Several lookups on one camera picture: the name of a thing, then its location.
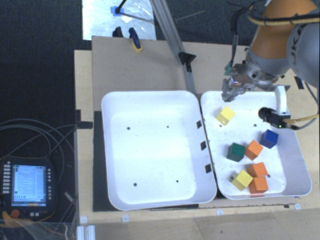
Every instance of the bin with colored blocks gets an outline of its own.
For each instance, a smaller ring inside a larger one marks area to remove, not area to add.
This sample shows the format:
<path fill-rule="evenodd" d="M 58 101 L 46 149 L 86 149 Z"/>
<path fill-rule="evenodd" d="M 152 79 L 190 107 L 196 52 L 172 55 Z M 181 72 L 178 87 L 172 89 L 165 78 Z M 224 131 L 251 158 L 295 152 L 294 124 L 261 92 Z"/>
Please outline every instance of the bin with colored blocks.
<path fill-rule="evenodd" d="M 249 189 L 251 194 L 262 194 L 266 192 L 269 189 L 267 179 L 265 177 L 254 177 L 249 184 Z"/>
<path fill-rule="evenodd" d="M 228 154 L 226 158 L 233 160 L 235 162 L 239 162 L 245 156 L 245 146 L 239 145 L 237 143 L 232 143 L 228 148 Z"/>
<path fill-rule="evenodd" d="M 225 106 L 224 109 L 216 116 L 216 119 L 224 126 L 235 116 L 231 108 Z"/>
<path fill-rule="evenodd" d="M 258 142 L 255 140 L 251 141 L 251 143 L 246 147 L 244 154 L 250 158 L 251 160 L 257 158 L 259 154 L 261 153 L 262 149 L 264 147 L 261 146 Z"/>
<path fill-rule="evenodd" d="M 279 135 L 274 131 L 266 130 L 261 136 L 260 144 L 271 149 L 277 144 L 278 136 Z"/>
<path fill-rule="evenodd" d="M 247 169 L 248 174 L 252 177 L 264 177 L 268 175 L 268 171 L 263 162 L 255 163 Z"/>
<path fill-rule="evenodd" d="M 250 176 L 245 170 L 242 170 L 232 181 L 231 183 L 240 191 L 244 190 L 250 182 L 253 180 L 253 177 Z"/>

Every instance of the lcd screen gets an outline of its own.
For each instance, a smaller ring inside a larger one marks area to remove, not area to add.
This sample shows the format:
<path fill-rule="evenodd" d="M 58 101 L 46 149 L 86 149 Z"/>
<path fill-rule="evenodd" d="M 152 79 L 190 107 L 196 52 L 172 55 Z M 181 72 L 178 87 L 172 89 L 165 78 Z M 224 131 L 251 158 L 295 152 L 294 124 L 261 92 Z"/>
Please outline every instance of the lcd screen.
<path fill-rule="evenodd" d="M 46 167 L 13 165 L 12 206 L 46 206 Z"/>

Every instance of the emergency stop button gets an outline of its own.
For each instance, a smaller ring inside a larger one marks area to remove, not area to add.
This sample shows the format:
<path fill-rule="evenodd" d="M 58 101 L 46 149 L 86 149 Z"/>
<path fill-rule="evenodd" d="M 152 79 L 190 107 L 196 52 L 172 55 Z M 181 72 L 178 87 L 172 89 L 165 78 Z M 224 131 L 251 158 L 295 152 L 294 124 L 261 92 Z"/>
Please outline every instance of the emergency stop button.
<path fill-rule="evenodd" d="M 20 211 L 18 209 L 13 209 L 11 211 L 10 217 L 13 219 L 17 219 L 20 216 Z"/>

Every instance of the table surface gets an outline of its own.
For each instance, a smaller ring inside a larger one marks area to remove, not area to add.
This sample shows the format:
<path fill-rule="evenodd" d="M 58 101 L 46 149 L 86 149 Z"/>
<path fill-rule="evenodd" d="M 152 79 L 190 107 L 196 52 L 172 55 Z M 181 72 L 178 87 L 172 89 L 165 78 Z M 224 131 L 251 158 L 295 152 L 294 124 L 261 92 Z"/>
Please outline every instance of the table surface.
<path fill-rule="evenodd" d="M 131 82 L 130 91 L 146 90 L 146 88 L 143 87 L 144 83 L 141 81 L 139 74 L 134 77 L 132 74 L 127 75 L 125 73 L 128 72 L 128 68 L 139 72 L 141 69 L 139 63 L 143 64 L 145 57 L 148 57 L 146 60 L 148 61 L 149 69 L 145 70 L 153 69 L 161 72 L 163 63 L 166 62 L 166 64 L 168 64 L 172 61 L 172 67 L 176 70 L 176 74 L 183 76 L 182 66 L 174 64 L 175 61 L 173 61 L 173 56 L 165 41 L 143 40 L 142 45 L 144 46 L 144 51 L 132 54 L 132 56 L 139 56 L 138 63 L 130 63 L 129 59 L 119 59 L 118 63 L 114 63 L 117 52 L 127 51 L 131 53 L 128 50 L 128 46 L 132 49 L 128 39 L 99 37 L 96 40 L 93 39 L 92 42 L 92 51 L 76 50 L 74 52 L 76 109 L 81 110 L 82 121 L 94 121 L 94 103 L 98 103 L 100 99 L 96 98 L 97 95 L 94 95 L 94 92 L 103 93 L 112 91 L 112 89 L 105 90 L 104 86 L 102 86 L 101 89 L 98 88 L 98 90 L 94 90 L 94 77 L 97 77 L 95 74 L 105 76 L 101 80 L 107 87 L 112 87 L 115 79 L 117 79 L 117 91 L 128 91 L 128 86 L 126 85 L 128 80 Z M 224 67 L 229 62 L 231 56 L 231 46 L 188 42 L 183 43 L 183 45 L 186 52 L 197 55 L 197 58 L 192 62 L 192 72 L 198 96 L 206 91 L 220 91 L 222 80 L 225 77 L 223 75 Z M 104 47 L 105 50 L 103 52 L 97 52 L 95 48 L 100 48 L 101 46 Z M 150 51 L 152 51 L 152 60 L 149 58 Z M 103 67 L 100 67 L 100 69 L 96 69 L 97 67 L 95 67 L 93 58 L 97 60 L 99 56 L 104 57 L 105 64 Z M 244 58 L 245 47 L 239 46 L 235 62 L 240 63 Z M 108 67 L 108 63 L 110 62 L 112 62 L 112 67 Z M 159 84 L 162 79 L 155 78 L 155 75 L 150 74 L 150 78 L 148 78 L 148 75 L 144 76 L 144 81 L 146 81 L 148 85 L 147 90 L 149 90 L 149 86 L 152 86 L 149 82 L 153 81 Z M 180 81 L 178 82 L 178 85 L 174 85 L 175 81 L 172 81 L 172 86 L 165 86 L 165 88 L 168 90 L 185 90 L 185 84 L 180 83 Z M 284 79 L 278 81 L 278 84 L 291 85 L 291 88 L 287 91 L 287 104 L 293 118 L 314 115 L 317 112 L 317 106 L 309 92 L 306 89 L 298 90 L 294 81 L 294 73 L 291 70 L 286 74 Z M 76 145 L 80 222 L 83 224 L 119 223 L 123 215 L 129 215 L 131 222 L 168 219 L 185 219 L 186 222 L 188 222 L 188 220 L 194 222 L 193 219 L 200 217 L 208 217 L 211 220 L 211 217 L 220 214 L 221 210 L 224 215 L 257 214 L 257 216 L 260 216 L 259 214 L 261 213 L 272 212 L 272 214 L 276 216 L 277 214 L 282 214 L 281 212 L 283 211 L 288 211 L 288 209 L 294 212 L 294 204 L 296 203 L 300 205 L 302 210 L 306 210 L 305 217 L 309 218 L 308 211 L 310 211 L 310 214 L 313 214 L 315 209 L 318 210 L 318 208 L 320 208 L 319 122 L 312 124 L 306 129 L 297 131 L 296 135 L 312 180 L 312 190 L 306 196 L 296 198 L 270 197 L 247 200 L 215 199 L 209 203 L 200 204 L 197 209 L 166 209 L 157 211 L 144 209 L 134 211 L 93 212 L 94 130 L 78 129 Z"/>

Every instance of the blue cube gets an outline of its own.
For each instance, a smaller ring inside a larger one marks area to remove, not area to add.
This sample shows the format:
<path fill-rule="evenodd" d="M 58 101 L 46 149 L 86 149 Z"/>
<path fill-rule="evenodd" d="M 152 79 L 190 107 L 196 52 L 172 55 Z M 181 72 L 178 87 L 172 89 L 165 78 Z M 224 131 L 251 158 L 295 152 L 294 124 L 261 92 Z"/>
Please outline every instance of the blue cube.
<path fill-rule="evenodd" d="M 278 136 L 279 134 L 273 132 L 272 130 L 266 130 L 261 136 L 260 144 L 268 149 L 271 149 L 277 144 Z"/>

